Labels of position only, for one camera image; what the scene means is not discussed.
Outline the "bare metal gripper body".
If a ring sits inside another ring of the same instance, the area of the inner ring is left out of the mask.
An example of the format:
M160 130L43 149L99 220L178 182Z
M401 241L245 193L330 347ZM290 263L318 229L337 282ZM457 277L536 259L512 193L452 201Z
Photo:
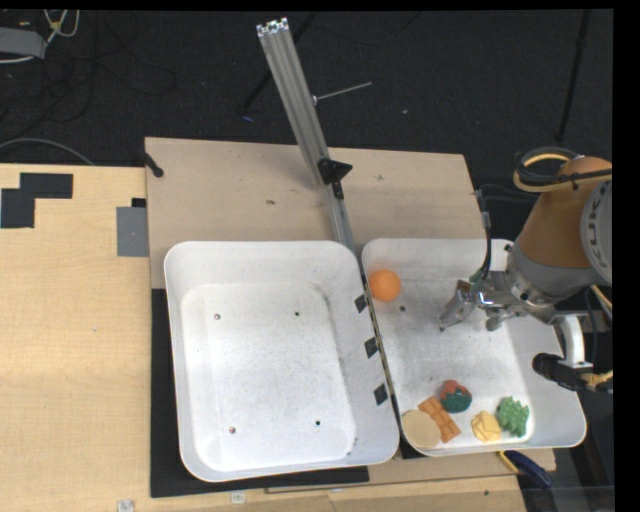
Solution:
M519 274L488 272L470 284L474 306L485 313L489 309L504 309L507 318L503 322L530 316L549 324L556 314L554 302Z

